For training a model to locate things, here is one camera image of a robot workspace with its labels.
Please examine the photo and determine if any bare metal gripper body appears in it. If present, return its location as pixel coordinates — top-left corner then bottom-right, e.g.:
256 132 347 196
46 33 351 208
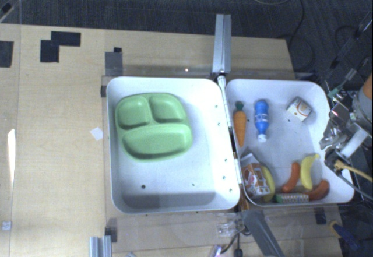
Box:
319 102 365 152

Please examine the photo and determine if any small white carton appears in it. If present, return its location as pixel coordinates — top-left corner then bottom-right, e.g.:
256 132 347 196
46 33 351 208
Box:
285 96 313 122

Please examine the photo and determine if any yellow banana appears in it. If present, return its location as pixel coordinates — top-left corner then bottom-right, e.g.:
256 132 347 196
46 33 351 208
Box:
300 153 321 191
259 164 276 203

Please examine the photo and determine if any white plastic tray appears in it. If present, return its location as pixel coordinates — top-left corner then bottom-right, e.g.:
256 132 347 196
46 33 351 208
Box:
226 78 356 208
105 76 241 215

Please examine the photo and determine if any red sausage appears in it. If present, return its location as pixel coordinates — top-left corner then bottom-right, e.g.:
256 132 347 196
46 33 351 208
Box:
302 179 330 202
281 161 301 194

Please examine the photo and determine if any blue bottle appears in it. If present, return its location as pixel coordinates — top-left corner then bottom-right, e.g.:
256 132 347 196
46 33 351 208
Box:
254 99 270 143

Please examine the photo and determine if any green and white packet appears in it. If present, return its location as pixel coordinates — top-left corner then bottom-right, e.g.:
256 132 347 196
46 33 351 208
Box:
273 192 310 205

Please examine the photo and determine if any orange carrot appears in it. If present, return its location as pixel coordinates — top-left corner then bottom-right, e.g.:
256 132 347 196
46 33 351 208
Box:
233 100 249 148

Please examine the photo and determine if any orange and white carton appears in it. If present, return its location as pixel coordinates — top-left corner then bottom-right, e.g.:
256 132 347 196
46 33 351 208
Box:
239 153 272 200

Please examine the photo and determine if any green divided plate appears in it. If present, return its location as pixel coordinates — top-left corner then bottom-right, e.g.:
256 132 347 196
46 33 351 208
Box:
114 92 194 163

